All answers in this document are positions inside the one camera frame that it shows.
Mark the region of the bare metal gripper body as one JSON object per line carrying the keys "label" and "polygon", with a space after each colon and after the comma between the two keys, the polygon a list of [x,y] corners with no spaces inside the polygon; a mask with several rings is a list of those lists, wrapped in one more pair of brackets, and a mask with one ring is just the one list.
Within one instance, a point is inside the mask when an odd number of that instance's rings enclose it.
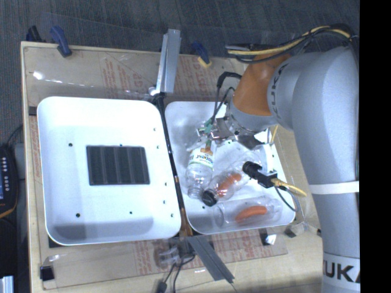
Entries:
{"label": "bare metal gripper body", "polygon": [[249,150],[254,150],[264,144],[256,138],[258,132],[237,125],[235,120],[227,116],[209,118],[197,128],[197,134],[202,141],[215,141],[218,145],[222,145],[225,141],[235,141]]}

